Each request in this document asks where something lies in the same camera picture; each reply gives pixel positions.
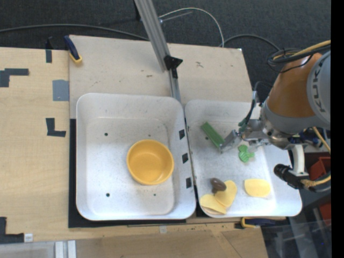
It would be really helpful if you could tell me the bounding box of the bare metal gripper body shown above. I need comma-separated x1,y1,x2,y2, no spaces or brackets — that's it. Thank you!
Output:
241,118,299,151

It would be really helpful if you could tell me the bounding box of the small green toy vegetable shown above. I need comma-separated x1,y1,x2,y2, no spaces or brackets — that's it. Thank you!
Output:
238,144,255,163

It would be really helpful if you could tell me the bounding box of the green rectangular block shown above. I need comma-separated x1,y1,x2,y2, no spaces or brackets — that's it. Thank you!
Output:
200,121,226,148

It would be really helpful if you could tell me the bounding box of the white plastic tray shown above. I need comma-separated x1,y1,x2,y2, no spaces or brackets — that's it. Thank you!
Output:
76,92,197,221
184,99,303,219

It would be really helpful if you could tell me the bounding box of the brown toy mushroom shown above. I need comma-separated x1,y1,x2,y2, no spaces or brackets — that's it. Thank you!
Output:
210,177,227,195

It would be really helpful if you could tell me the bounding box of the yellow bowl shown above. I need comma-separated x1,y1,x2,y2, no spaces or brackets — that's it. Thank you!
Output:
126,139,175,186

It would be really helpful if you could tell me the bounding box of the black cylinder on white bracket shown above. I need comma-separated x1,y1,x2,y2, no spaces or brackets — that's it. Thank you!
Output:
273,144,310,190

